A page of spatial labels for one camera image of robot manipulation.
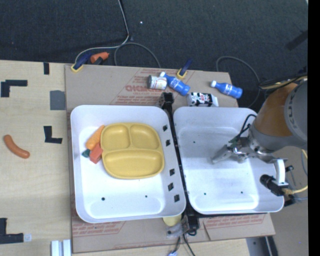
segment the cardboard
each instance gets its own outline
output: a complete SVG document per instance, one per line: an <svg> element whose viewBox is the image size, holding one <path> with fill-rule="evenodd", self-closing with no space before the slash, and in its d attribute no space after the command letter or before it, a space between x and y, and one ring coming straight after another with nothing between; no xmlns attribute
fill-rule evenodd
<svg viewBox="0 0 320 256"><path fill-rule="evenodd" d="M161 71L175 76L178 70L85 65L80 72L73 73L70 67L65 65L73 253L174 245L177 238L167 237L162 218L92 224L78 217L74 198L70 113L79 105L155 106L163 90L148 89L148 76L159 76ZM234 98L210 87L212 80L231 83L228 73L199 70L189 70L183 82L190 86L189 92L213 94L218 98L220 107L237 107ZM186 97L168 87L165 91L174 95L173 110L186 106ZM275 234L268 213L200 218L199 222L197 234L188 236L190 243Z"/></svg>

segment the toy hot dog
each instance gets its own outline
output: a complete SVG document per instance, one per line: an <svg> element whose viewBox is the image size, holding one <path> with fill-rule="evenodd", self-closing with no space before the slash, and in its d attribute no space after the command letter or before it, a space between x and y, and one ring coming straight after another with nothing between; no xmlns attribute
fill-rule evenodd
<svg viewBox="0 0 320 256"><path fill-rule="evenodd" d="M12 137L10 135L5 135L3 137L3 140L4 140L4 143L5 145L7 146L7 148L12 152L14 153L15 155L17 155L18 157L21 157L21 158L24 158L24 159L27 159L29 156L30 156L30 153L20 147L18 147Z"/></svg>

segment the light wood surface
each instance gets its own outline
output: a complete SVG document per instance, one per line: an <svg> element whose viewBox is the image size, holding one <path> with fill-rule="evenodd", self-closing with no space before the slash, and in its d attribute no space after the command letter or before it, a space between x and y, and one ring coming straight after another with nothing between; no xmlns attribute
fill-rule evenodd
<svg viewBox="0 0 320 256"><path fill-rule="evenodd" d="M12 86L9 97L0 98L0 218L7 219L7 234L31 234L32 241L0 244L0 256L50 255L50 242L71 239L70 181L67 114L50 110L50 91L65 91L64 64L0 60L0 81L27 80L27 87ZM45 143L44 126L62 144ZM2 137L30 152L28 159L12 154ZM92 256L165 256L174 246L81 253ZM197 256L247 256L245 239L192 243ZM178 254L191 255L185 244Z"/></svg>

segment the can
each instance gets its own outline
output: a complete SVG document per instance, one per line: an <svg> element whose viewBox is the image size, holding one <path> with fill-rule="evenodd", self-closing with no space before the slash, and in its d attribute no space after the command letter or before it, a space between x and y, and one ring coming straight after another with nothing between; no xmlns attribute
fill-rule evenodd
<svg viewBox="0 0 320 256"><path fill-rule="evenodd" d="M165 90L167 87L167 78L149 75L147 87L149 89Z"/></svg>

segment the divided yellow plate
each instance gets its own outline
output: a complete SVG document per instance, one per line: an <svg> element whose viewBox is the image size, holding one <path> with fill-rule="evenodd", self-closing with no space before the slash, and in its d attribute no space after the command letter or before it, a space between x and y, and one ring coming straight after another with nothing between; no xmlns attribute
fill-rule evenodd
<svg viewBox="0 0 320 256"><path fill-rule="evenodd" d="M144 123L121 122L104 127L100 138L105 170L118 179L142 179L165 166L158 133Z"/></svg>

